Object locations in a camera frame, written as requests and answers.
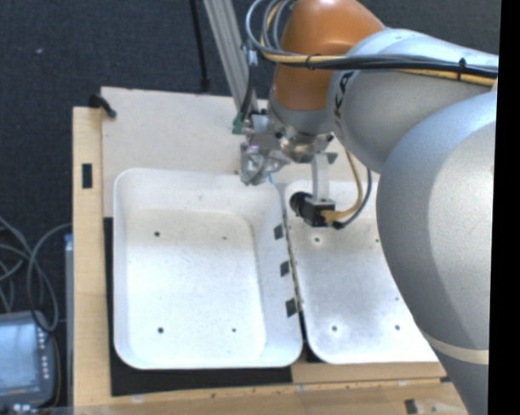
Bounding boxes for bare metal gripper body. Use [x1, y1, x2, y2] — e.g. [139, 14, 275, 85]
[243, 114, 335, 166]

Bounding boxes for pale flat board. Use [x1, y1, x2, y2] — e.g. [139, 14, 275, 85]
[89, 85, 457, 389]

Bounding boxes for white plastic tray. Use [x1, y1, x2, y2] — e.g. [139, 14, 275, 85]
[106, 167, 311, 377]
[276, 177, 448, 369]

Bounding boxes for black cylinder on white bracket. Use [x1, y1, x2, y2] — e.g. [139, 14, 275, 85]
[289, 150, 340, 229]

